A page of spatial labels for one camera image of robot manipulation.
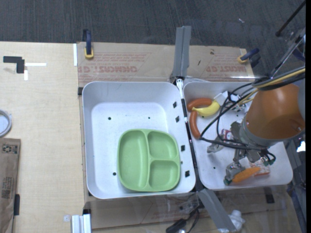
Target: green divided plate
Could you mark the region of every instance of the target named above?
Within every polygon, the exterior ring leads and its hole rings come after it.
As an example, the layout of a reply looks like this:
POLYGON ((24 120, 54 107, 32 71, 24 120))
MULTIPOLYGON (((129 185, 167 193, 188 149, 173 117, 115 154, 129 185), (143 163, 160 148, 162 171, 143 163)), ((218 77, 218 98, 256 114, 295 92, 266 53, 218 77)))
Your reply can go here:
POLYGON ((135 129, 122 134, 118 146, 119 180, 128 189, 161 192, 173 189, 180 178, 176 140, 168 133, 135 129))

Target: toy banana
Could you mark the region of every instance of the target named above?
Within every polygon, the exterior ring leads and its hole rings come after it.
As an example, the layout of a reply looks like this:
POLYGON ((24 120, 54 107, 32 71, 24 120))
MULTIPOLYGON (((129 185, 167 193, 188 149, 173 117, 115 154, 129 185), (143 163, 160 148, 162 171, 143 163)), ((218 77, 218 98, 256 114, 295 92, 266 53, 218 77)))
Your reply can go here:
POLYGON ((219 103, 216 100, 214 100, 212 104, 208 107, 204 107, 204 108, 193 107, 192 110, 197 111, 199 115, 202 117, 208 117, 208 116, 215 114, 219 110, 219 108, 220 108, 219 103))

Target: table surface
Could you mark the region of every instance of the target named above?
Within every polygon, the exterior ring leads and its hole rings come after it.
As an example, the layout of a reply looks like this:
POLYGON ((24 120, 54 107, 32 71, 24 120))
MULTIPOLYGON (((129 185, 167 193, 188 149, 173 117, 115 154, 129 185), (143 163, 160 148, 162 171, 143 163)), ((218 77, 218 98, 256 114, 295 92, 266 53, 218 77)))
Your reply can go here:
MULTIPOLYGON (((5 136, 21 139, 15 233, 69 233, 69 215, 81 215, 85 204, 78 70, 73 44, 0 42, 1 56, 20 56, 29 66, 28 80, 16 65, 0 68, 0 108, 12 115, 5 136)), ((300 232, 292 200, 283 193, 282 209, 248 213, 242 232, 300 232)), ((94 232, 165 232, 172 223, 124 226, 94 232)), ((219 232, 209 217, 193 232, 219 232)))

